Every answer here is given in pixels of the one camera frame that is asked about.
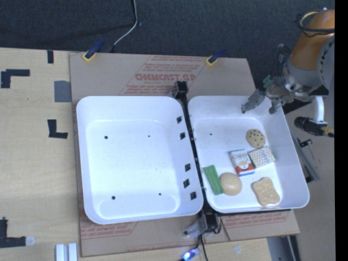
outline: white cable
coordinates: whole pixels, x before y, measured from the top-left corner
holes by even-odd
[[[126,37],[131,31],[133,31],[133,29],[136,27],[136,25],[138,24],[138,12],[136,10],[136,1],[133,0],[133,5],[134,5],[134,15],[135,15],[135,23],[134,25],[132,26],[132,28],[127,32],[125,33],[122,37],[120,37],[117,41],[115,41],[114,43],[114,46],[113,46],[113,49],[115,49],[115,46],[116,44],[121,41],[124,37]]]

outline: small box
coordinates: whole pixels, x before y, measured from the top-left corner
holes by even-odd
[[[273,156],[271,150],[267,146],[251,151],[248,154],[255,168],[276,161],[276,158]]]
[[[248,175],[255,172],[255,168],[245,149],[231,151],[228,154],[238,176]]]

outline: blue clamp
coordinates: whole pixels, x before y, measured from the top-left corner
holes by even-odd
[[[207,59],[206,59],[206,65],[207,66],[213,66],[218,57],[220,57],[221,55],[223,55],[225,53],[226,49],[225,48],[222,48],[220,49],[218,52],[216,52],[215,54],[209,56]]]
[[[86,62],[91,61],[96,56],[96,52],[98,52],[103,45],[104,40],[96,41],[94,45],[92,45],[92,47],[82,55],[83,60],[85,60]]]

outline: black hole in tray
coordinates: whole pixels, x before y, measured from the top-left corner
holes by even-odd
[[[191,192],[191,200],[195,199],[197,197],[196,192]]]
[[[187,188],[189,186],[189,184],[190,184],[190,181],[188,179],[186,179],[184,181],[184,188]]]

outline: empty white tray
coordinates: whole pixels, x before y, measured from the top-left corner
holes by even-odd
[[[99,224],[198,213],[203,195],[182,107],[170,97],[77,105],[84,208]]]
[[[293,209],[304,207],[309,201],[309,191],[297,157],[282,108],[269,114],[269,99],[258,107],[241,113],[244,96],[198,96],[189,102],[190,120],[200,162],[203,184],[210,206],[221,213],[257,212],[261,210]],[[255,169],[251,175],[240,176],[242,190],[236,196],[214,195],[203,168],[215,165],[217,174],[235,173],[228,152],[255,150],[246,140],[249,129],[258,129],[266,137],[276,161]],[[269,177],[281,200],[262,207],[251,184]]]

